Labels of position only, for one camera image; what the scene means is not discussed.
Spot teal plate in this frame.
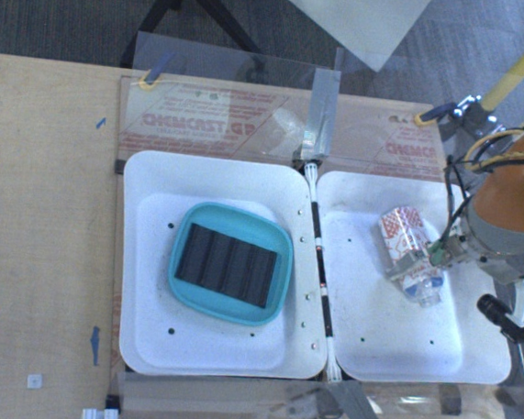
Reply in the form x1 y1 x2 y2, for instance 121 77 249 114
162 197 300 331

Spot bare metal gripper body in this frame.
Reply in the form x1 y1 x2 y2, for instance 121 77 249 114
433 229 524 288

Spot white plastic tray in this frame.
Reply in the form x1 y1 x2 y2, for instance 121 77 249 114
104 147 347 393
296 168 524 397

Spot red and white carton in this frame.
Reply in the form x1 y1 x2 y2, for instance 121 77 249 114
369 203 452 311

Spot brown cardboard board red print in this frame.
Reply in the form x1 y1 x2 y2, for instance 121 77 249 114
87 72 524 419

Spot black cylinder on white bracket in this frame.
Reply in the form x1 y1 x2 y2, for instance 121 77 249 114
474 272 524 347

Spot black ribbed block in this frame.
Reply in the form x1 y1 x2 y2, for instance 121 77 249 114
172 221 281 311

